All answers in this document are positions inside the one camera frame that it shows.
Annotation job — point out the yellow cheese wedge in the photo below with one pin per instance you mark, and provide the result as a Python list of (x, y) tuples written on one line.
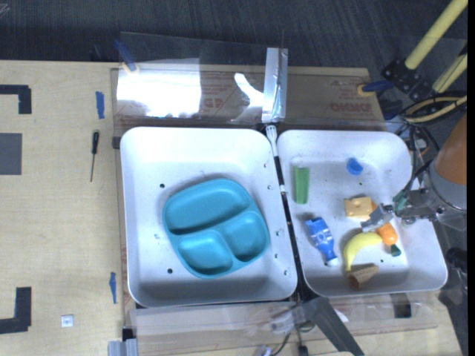
[(357, 207)]

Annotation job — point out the small white square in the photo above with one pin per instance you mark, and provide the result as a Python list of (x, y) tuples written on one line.
[(67, 320)]

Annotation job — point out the blue cap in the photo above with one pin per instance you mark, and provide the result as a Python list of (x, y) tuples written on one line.
[(354, 167)]

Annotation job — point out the blue and white bottle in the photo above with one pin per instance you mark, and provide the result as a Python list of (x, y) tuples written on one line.
[(321, 237)]

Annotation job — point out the green block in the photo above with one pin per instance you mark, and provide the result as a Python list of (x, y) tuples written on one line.
[(301, 184)]

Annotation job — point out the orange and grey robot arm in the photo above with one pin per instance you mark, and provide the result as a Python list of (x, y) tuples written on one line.
[(451, 161)]

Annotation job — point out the yellow banana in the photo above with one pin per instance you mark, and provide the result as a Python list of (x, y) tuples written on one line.
[(358, 245)]

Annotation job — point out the blue divided plate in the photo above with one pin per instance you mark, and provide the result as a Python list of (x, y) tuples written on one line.
[(208, 202)]

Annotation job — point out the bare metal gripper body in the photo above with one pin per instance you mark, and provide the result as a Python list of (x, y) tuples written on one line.
[(417, 206)]

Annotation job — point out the white plastic tray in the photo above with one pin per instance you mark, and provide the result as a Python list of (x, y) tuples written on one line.
[(415, 269), (148, 206)]

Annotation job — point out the orange carrot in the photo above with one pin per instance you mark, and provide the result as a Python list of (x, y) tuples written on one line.
[(387, 235)]

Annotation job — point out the black screwdriver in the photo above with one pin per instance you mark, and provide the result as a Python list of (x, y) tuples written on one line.
[(95, 142)]

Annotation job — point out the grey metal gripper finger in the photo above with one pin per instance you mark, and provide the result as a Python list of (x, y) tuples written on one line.
[(378, 216)]

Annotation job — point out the thin black and white rod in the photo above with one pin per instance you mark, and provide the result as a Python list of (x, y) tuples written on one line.
[(281, 178)]

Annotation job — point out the brown waffle cone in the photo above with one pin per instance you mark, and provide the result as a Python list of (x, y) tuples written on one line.
[(363, 276)]

